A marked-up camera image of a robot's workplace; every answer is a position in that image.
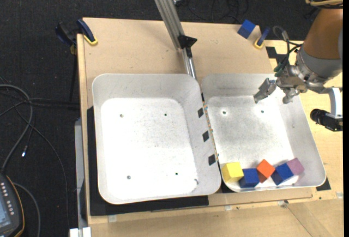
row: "blue block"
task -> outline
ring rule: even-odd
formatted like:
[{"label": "blue block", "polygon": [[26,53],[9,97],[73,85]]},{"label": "blue block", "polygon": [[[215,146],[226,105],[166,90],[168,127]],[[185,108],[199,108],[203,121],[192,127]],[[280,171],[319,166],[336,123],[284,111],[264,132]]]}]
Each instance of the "blue block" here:
[{"label": "blue block", "polygon": [[245,20],[242,23],[240,29],[238,30],[238,34],[247,39],[255,27],[256,27],[255,24],[253,24],[248,20]]},{"label": "blue block", "polygon": [[275,168],[275,171],[272,174],[272,178],[276,185],[280,185],[284,181],[291,178],[293,175],[294,174],[292,173],[287,163],[284,163],[283,165],[279,165]]},{"label": "blue block", "polygon": [[255,187],[260,182],[256,168],[245,168],[242,171],[244,176],[239,181],[241,188]]}]

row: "wooden table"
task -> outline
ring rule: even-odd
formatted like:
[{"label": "wooden table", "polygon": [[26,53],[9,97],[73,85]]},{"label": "wooden table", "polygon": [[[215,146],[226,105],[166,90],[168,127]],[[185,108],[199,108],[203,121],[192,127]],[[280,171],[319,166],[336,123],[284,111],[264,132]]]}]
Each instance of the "wooden table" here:
[{"label": "wooden table", "polygon": [[[174,50],[162,21],[85,18],[98,44],[77,37],[81,102],[85,191],[89,213],[89,180],[86,110],[93,105],[92,81],[103,73],[185,73],[182,55]],[[266,48],[237,34],[240,25],[182,22],[186,35],[198,38],[192,47],[198,82],[212,73],[273,72],[275,61]],[[283,41],[266,41],[278,53],[286,52]],[[331,81],[340,86],[341,75]],[[209,196],[209,206],[113,216],[87,215],[92,236],[343,236],[344,200],[342,132],[315,125],[309,114],[314,108],[330,109],[329,97],[308,92],[301,95],[311,131],[323,160],[330,190],[315,187]]]}]

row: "black floor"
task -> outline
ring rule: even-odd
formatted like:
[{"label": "black floor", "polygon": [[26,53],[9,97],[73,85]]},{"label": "black floor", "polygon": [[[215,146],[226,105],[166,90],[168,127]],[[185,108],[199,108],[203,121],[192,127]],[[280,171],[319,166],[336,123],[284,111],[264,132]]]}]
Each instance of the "black floor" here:
[{"label": "black floor", "polygon": [[[73,29],[81,17],[161,19],[153,0],[0,0],[0,8],[0,77],[4,79],[0,84],[15,85],[30,98],[64,102],[69,102],[74,56],[55,35],[59,21]],[[316,15],[309,12],[311,8],[304,0],[190,0],[178,6],[181,21],[242,23],[248,19],[262,29],[282,26],[293,40],[305,39]],[[268,39],[274,38],[270,33]],[[16,91],[0,88],[1,165],[26,127],[15,110],[3,112],[22,98]],[[69,227],[77,227],[74,139],[74,123],[79,117],[77,82],[73,104],[33,102],[40,105],[34,106],[34,126],[48,141],[35,130],[32,133],[29,130],[10,158],[6,174],[36,198],[41,212],[41,236],[67,236]],[[29,118],[28,105],[18,106],[18,111]],[[22,158],[29,136],[27,156]],[[36,236],[34,203],[20,189],[19,194],[26,214],[23,236]]]}]

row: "orange block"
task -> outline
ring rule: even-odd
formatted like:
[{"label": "orange block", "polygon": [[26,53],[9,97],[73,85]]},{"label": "orange block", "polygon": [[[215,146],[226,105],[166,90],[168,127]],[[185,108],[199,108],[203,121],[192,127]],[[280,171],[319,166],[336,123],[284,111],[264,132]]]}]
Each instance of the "orange block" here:
[{"label": "orange block", "polygon": [[266,160],[262,160],[261,163],[257,166],[258,177],[260,182],[267,180],[275,171],[274,166],[272,166]]}]

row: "yellow block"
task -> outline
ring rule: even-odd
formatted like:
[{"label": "yellow block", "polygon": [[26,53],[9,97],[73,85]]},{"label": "yellow block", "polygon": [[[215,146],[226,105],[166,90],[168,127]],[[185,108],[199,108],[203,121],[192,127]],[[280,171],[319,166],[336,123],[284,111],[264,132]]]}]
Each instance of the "yellow block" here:
[{"label": "yellow block", "polygon": [[223,166],[222,176],[227,183],[237,182],[244,176],[240,162],[230,162]]}]

